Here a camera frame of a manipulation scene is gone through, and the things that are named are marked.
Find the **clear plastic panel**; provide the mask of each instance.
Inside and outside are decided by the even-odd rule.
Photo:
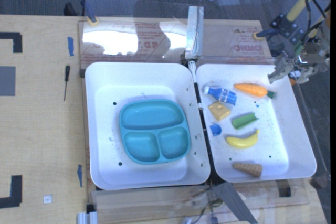
[[[321,57],[321,53],[317,53],[313,55],[311,65],[298,65],[297,58],[295,60],[284,56],[283,52],[294,46],[288,37],[276,34],[264,39],[255,39],[253,36],[263,30],[272,29],[270,24],[280,14],[285,15],[297,0],[199,0],[199,3],[193,5],[202,11],[202,20],[198,18],[198,21],[191,21],[190,7],[192,5],[190,4],[139,0],[86,0],[86,2],[94,11],[99,23],[92,25],[89,21],[85,21],[79,25],[82,37],[80,60],[83,77],[85,69],[96,61],[171,62],[186,65],[190,59],[196,61],[197,67],[207,63],[272,65],[275,67],[275,73],[272,74],[273,81],[289,76],[316,157],[317,172],[311,179],[234,183],[234,187],[251,210],[309,204],[313,193],[312,187],[325,188],[331,179],[330,158],[328,158],[328,151],[330,152],[328,63]],[[321,0],[319,3],[326,7],[329,0]],[[311,20],[318,22],[321,14],[314,6],[311,5],[311,8]],[[307,12],[305,10],[296,18],[295,24],[297,32],[294,33],[298,33],[299,29],[306,31]],[[197,44],[195,42],[196,33],[201,33],[202,43],[200,47],[194,47],[195,54],[192,57],[186,57],[188,30],[192,27],[194,30],[191,35],[194,38],[193,45]],[[316,65],[326,68],[320,68],[320,74],[307,73],[309,66],[315,67]],[[303,74],[307,74],[311,83],[300,81]],[[324,77],[322,81],[323,83],[327,81],[327,84],[322,84],[323,89],[319,92],[316,87],[321,84],[320,76]],[[320,123],[324,123],[324,129],[316,128]],[[328,134],[322,136],[321,132],[329,132],[329,141],[324,141],[322,138],[327,137],[328,140]],[[200,223],[208,223],[214,213],[222,223],[236,221],[236,216],[227,214],[231,210],[225,206],[225,203],[217,200],[218,197],[214,198],[215,195],[211,195],[211,191],[208,191],[211,186],[221,184],[223,181],[216,177],[216,173],[212,173],[204,185],[182,186],[176,188],[175,194],[173,191],[162,193],[168,188],[126,189],[92,191],[91,198],[101,219],[106,217],[106,220],[110,221],[116,214],[120,216],[120,219],[114,218],[115,223],[136,220],[152,220],[155,223],[154,219],[160,219],[160,223],[180,223],[181,221],[191,223],[197,221],[200,216],[202,217]],[[110,194],[125,197],[123,209],[131,206],[134,214],[128,214],[129,210],[120,214],[120,200],[113,202],[114,198],[108,198]],[[143,207],[133,199],[140,194],[145,194],[146,198],[139,198],[139,201],[148,201],[147,207]],[[184,194],[183,201],[178,200]],[[203,200],[198,199],[200,196],[204,196]],[[166,200],[167,203],[153,205],[156,197],[160,197],[161,201]],[[324,200],[328,202],[328,195],[320,196],[320,199],[322,207],[328,206],[323,203]],[[213,203],[214,201],[220,202],[218,208],[212,207],[212,205],[217,205]],[[320,210],[321,208],[317,205],[314,209]],[[272,216],[267,215],[255,215],[255,217],[260,223],[266,223],[267,219],[272,219]]]

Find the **wooden table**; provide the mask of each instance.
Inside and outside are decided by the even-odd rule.
[[[13,53],[12,40],[0,39],[0,66],[16,68],[15,96],[0,96],[0,198],[11,196],[11,176],[22,175],[23,179],[22,203],[0,209],[0,223],[76,223],[77,213],[86,211],[83,79],[79,76],[78,47],[78,23],[84,20],[0,15],[0,32],[18,32],[23,37],[22,53]],[[75,44],[74,56],[69,54],[68,37]],[[71,70],[64,101],[66,65],[71,65]],[[326,223],[316,190],[308,179],[303,182],[308,203],[254,209],[259,223]],[[217,216],[223,223],[236,221],[230,212]]]

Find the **screwdriver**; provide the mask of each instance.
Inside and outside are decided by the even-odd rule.
[[[65,68],[64,101],[65,101],[65,95],[67,94],[67,84],[68,84],[68,80],[69,80],[69,74],[70,74],[70,66],[66,66],[66,68]]]

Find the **wooden board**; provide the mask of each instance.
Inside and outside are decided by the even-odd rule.
[[[23,176],[19,207],[0,209],[0,223],[75,223],[86,211],[86,158],[78,21],[80,17],[0,16],[0,31],[20,32],[23,53],[0,39],[0,65],[16,67],[14,97],[0,97],[0,198]],[[74,39],[74,57],[68,50]],[[65,66],[70,65],[66,100]],[[82,187],[77,175],[82,166]],[[44,195],[52,203],[44,204]]]
[[[326,224],[316,190],[308,179],[293,179],[291,197],[279,197],[274,181],[260,184],[234,184],[239,195],[258,223]],[[96,191],[100,224],[180,224],[188,216],[197,223],[208,224],[212,216],[209,202],[216,200],[205,186]],[[219,223],[248,224],[238,221],[225,204],[213,208]]]

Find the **black cable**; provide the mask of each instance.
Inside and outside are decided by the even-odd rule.
[[[216,208],[216,207],[221,206],[222,203],[223,203],[222,199],[217,199],[217,200],[214,200],[214,201],[210,204],[210,206],[211,206],[211,208],[213,208],[213,207]]]
[[[327,5],[327,7],[324,9],[324,12],[328,12],[331,8],[331,2]]]
[[[324,18],[326,18],[327,16],[326,16],[324,10],[323,10],[323,9],[321,8],[321,6],[319,5],[319,3],[317,3],[316,0],[312,0],[312,1],[314,2],[314,4],[315,4],[315,6],[317,7],[317,9],[320,11],[320,13],[322,14],[322,16],[323,16]]]
[[[211,205],[210,205],[210,209],[211,209],[211,216],[214,217],[214,209],[212,208]]]
[[[201,211],[200,215],[198,216],[198,218],[194,222],[192,222],[191,224],[195,224],[195,223],[197,223],[201,219],[202,215],[204,214],[205,208],[206,207],[204,207],[202,209],[202,211]]]
[[[318,23],[314,24],[312,27],[310,27],[307,30],[307,32],[305,33],[305,35],[301,38],[301,41],[302,42],[306,42],[306,39],[307,39],[308,35],[310,34],[310,32],[312,32],[313,30],[319,28],[322,23],[323,23],[323,21],[322,22],[318,22]]]
[[[304,2],[306,3],[306,8],[307,8],[307,15],[308,15],[308,25],[307,25],[307,30],[305,35],[301,38],[301,41],[304,42],[306,37],[308,36],[308,31],[311,27],[311,9],[310,9],[310,5],[309,5],[309,0],[304,0]]]

